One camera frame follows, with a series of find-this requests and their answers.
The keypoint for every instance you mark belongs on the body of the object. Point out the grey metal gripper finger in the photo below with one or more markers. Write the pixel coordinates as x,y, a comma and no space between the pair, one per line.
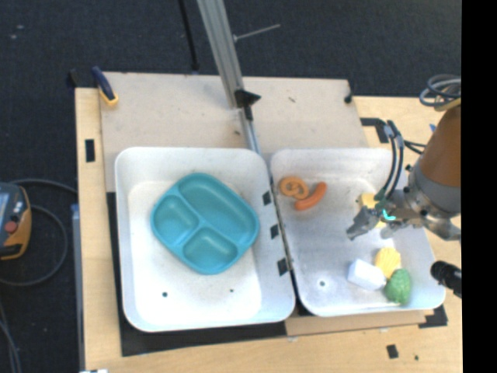
361,225
391,231

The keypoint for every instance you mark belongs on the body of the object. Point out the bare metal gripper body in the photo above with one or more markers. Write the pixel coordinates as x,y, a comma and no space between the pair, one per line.
415,213

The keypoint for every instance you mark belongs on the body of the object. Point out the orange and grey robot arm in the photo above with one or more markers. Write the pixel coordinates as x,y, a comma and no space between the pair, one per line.
440,157

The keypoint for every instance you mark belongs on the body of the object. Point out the yellow block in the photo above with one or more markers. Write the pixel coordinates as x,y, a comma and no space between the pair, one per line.
367,200

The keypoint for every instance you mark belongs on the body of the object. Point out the yellow ribbed shell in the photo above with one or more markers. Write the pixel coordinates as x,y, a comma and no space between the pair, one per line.
388,260

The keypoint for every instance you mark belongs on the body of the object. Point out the white plastic tray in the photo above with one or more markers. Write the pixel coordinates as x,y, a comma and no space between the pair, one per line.
155,297
330,247

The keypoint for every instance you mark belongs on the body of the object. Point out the white block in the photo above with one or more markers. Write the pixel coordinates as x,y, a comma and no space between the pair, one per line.
365,274

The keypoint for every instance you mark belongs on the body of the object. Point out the orange sausage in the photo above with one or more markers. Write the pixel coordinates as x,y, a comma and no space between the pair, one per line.
310,200

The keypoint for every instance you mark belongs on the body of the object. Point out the green broccoli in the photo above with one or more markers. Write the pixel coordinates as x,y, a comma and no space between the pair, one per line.
398,288

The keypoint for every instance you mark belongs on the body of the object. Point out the thin black and white rod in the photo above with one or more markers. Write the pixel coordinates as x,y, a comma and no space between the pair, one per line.
280,224

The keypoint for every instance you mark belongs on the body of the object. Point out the orange pretzel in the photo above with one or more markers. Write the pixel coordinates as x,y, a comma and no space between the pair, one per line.
289,187

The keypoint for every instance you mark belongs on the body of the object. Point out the blue divided plate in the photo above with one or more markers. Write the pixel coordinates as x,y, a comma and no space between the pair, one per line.
209,208

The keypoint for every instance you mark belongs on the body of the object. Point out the black block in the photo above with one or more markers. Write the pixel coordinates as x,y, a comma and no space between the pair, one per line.
247,97

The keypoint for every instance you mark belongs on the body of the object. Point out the pale wooden board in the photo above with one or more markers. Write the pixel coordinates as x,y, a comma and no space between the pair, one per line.
174,111

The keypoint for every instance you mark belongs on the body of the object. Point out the black cylinder on white bracket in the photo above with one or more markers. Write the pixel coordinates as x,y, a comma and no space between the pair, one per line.
447,273

